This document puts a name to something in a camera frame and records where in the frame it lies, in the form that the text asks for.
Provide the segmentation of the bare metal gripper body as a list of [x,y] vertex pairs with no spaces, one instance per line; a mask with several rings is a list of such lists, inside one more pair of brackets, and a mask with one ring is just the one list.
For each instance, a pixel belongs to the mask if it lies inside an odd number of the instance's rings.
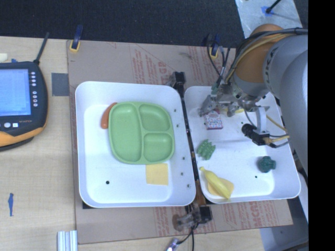
[[263,97],[261,83],[213,84],[211,95],[216,104],[237,106],[246,112],[254,111],[256,103]]

